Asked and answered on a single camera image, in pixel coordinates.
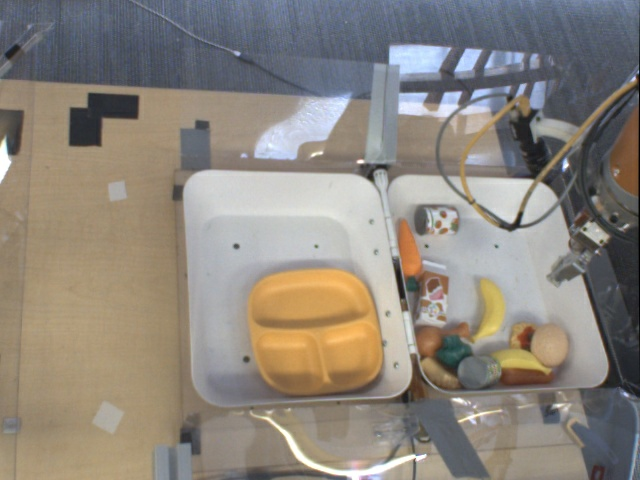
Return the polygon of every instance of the orange divided plate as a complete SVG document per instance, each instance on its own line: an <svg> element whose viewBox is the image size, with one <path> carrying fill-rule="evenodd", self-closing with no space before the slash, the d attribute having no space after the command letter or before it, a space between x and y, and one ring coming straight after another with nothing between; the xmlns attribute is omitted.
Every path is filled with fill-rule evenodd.
<svg viewBox="0 0 640 480"><path fill-rule="evenodd" d="M263 278L249 296L249 330L262 378L288 395L358 389L382 367L371 294L343 270L294 270Z"/></svg>

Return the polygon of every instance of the white paper square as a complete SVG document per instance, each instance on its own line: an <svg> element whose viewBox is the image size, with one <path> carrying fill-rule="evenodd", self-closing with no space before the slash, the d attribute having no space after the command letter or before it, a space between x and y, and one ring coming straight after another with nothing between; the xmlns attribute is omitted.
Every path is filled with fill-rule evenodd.
<svg viewBox="0 0 640 480"><path fill-rule="evenodd" d="M109 402L102 402L93 418L93 424L109 434L115 434L122 416L124 416L124 411Z"/></svg>
<svg viewBox="0 0 640 480"><path fill-rule="evenodd" d="M123 201L127 198L127 186L124 181L109 183L109 201Z"/></svg>

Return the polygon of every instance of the wooden table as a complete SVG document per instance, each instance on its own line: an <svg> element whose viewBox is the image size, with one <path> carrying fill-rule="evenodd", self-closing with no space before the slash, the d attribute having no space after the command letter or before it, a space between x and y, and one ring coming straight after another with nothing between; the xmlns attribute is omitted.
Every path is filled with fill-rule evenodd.
<svg viewBox="0 0 640 480"><path fill-rule="evenodd" d="M89 92L138 95L139 117L104 119L102 147L70 147L69 109L86 107ZM212 436L203 446L212 448L194 462L196 470L242 466L236 459L295 463L264 427L257 431L264 447L254 443L245 453L242 432L224 424L233 414L206 406L186 385L172 200L180 130L209 121L218 168L351 172L364 152L368 107L290 96L0 83L0 108L25 112L22 150L0 183L0 413L22 420L17 437L0 435L0 479L150 479L154 447L175 445L183 421L199 412L203 436ZM469 133L484 119L480 114L456 126ZM399 158L406 166L422 162L433 171L439 123L400 116ZM476 161L494 166L482 172L504 174L496 140L490 135L479 146ZM252 158L269 144L280 155L297 148L298 159ZM453 163L464 141L451 145L445 157ZM120 181L126 199L112 202L108 186ZM113 434L92 424L105 401L124 412ZM314 409L325 429L319 435L340 428L349 410ZM510 410L517 423L517 410ZM498 477L508 470L510 477L519 471L532 478L531 462L541 477L583 471L579 450L560 427L525 429L548 434L540 461L531 454L534 439L518 443L524 430L515 423L481 451ZM447 478L430 450L433 458L420 468L429 478Z"/></svg>

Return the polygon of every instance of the yellow cable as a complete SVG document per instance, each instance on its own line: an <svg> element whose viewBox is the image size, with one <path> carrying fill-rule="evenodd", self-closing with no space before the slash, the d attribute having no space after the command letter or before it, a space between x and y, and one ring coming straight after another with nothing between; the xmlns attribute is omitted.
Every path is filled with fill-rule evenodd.
<svg viewBox="0 0 640 480"><path fill-rule="evenodd" d="M538 184L546 177L547 174L549 174L549 171L553 169L558 164L558 162L560 162L564 158L565 154L573 147L573 145L576 142L578 142L578 140L580 140L580 137L585 132L585 130L589 126L591 126L591 124L598 117L600 117L600 115L604 111L606 111L609 107L611 107L611 105L613 105L620 97L624 96L629 91L632 91L637 85L638 85L638 79L634 78L633 81L624 85L623 87L615 91L613 94L611 94L611 96L609 96L606 100L604 100L600 104L600 106L596 110L594 110L594 112L585 120L585 122L582 123L580 128L578 128L578 131L573 135L573 137L571 137L571 139L567 141L567 143L560 149L560 151L556 153L556 155L545 166L545 168L542 169L542 171L540 171L540 174L536 176L536 179L533 180L533 183L529 187L529 190L527 190L527 193L525 194L524 198L522 199L522 202L520 203L520 208L518 209L519 214L524 214L524 210L527 206L527 203L529 202L529 199L533 195L533 191L536 189Z"/></svg>
<svg viewBox="0 0 640 480"><path fill-rule="evenodd" d="M494 124L496 124L504 115L509 112L512 108L514 108L518 103L520 103L520 109L522 114L526 117L531 113L531 105L529 103L529 98L526 96L518 96L517 98L512 99L509 103L507 103L502 109L493 116L489 122L487 122L481 129L476 133L476 135L471 139L471 142L467 144L467 147L464 148L462 152L462 157L460 158L460 183L462 184L462 190L464 190L465 195L467 196L467 201L471 204L473 209L480 214L480 216L486 220L489 224L500 227L500 224L493 220L487 213L480 208L478 203L475 202L473 195L471 194L471 190L469 189L469 185L467 184L467 175L465 172L465 164L467 162L467 158L469 156L469 152L471 148L475 146L476 142L478 142L482 136L487 133L489 128L491 128Z"/></svg>

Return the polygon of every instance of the yellow banana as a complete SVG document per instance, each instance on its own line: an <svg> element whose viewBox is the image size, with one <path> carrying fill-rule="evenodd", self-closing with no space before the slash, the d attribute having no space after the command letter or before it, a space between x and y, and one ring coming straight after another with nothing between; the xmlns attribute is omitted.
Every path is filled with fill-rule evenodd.
<svg viewBox="0 0 640 480"><path fill-rule="evenodd" d="M504 321L505 304L500 288L493 281L483 278L480 279L480 294L484 301L484 315L478 332L471 337L473 342L498 332Z"/></svg>
<svg viewBox="0 0 640 480"><path fill-rule="evenodd" d="M524 370L537 370L548 375L551 368L547 368L536 359L531 352L519 348L507 348L491 354L502 368L522 368Z"/></svg>

